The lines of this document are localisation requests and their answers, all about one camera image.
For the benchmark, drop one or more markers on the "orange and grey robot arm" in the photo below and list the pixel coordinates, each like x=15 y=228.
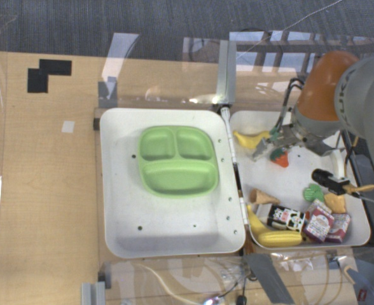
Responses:
x=358 y=94

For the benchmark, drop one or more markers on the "black and white carton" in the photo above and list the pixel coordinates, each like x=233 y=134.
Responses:
x=285 y=218

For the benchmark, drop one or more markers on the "thin black and white rod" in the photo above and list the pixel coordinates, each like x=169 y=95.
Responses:
x=232 y=151

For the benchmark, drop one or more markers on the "green divided plate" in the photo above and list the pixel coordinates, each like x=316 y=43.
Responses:
x=177 y=176

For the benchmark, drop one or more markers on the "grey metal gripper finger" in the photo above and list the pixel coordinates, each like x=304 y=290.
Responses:
x=260 y=149

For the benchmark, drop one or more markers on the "white plastic tray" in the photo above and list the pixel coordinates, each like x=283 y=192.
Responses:
x=285 y=183
x=174 y=224

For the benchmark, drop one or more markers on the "tan ice cream cone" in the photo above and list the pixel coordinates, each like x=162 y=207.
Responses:
x=261 y=197

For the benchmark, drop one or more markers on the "green broccoli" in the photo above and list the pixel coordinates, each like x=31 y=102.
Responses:
x=312 y=192

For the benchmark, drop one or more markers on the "yellow biscuit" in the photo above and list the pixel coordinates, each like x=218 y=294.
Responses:
x=336 y=203

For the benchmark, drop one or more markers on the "yellow corn cob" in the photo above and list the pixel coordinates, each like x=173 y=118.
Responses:
x=279 y=238

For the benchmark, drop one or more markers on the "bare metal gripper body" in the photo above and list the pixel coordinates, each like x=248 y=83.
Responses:
x=287 y=137

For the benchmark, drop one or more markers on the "red strawberry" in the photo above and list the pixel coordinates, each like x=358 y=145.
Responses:
x=280 y=159

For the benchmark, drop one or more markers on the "pink and white carton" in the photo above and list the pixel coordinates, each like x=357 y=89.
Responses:
x=340 y=227
x=318 y=225
x=317 y=204

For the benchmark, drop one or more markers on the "yellow banana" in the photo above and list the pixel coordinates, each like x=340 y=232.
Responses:
x=249 y=139
x=254 y=220

